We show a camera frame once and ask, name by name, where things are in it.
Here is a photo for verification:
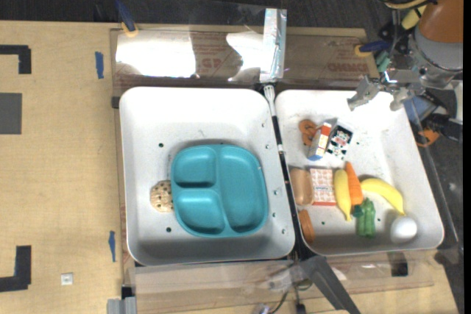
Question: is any orange juice carton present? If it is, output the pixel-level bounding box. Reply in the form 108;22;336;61
306;121;333;162

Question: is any green vegetable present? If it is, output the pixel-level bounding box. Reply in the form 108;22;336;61
353;197;378;238

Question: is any tan bread roll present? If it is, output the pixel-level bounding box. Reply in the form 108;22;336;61
288;166;315;207

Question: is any tan chocolate chip biscuit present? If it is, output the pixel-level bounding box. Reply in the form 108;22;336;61
149;179;175;214

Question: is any cow print milk carton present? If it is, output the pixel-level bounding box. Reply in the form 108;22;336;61
325;124;355;161

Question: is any white egg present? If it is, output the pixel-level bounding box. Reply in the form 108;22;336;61
389;215;419;245

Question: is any brown sausage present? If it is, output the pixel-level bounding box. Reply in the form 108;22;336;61
297;209;317;245

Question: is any white plastic tray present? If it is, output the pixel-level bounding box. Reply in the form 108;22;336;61
274;88;445;257
118;85;297;267

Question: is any teal divided plate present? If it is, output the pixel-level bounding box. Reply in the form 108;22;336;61
169;144;270;238

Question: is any orange carrot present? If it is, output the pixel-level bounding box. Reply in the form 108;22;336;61
344;161;365;207

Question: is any orange pretzel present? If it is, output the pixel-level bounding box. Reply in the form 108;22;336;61
298;118;319;146

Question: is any yellow corn cob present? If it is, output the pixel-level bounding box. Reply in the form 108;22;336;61
333;168;353;223

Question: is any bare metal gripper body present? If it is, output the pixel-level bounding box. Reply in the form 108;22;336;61
381;60;464;93

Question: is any yellow banana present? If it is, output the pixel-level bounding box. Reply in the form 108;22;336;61
359;176;406;216

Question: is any pink and orange packet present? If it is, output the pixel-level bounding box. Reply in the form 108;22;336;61
309;167;338;207

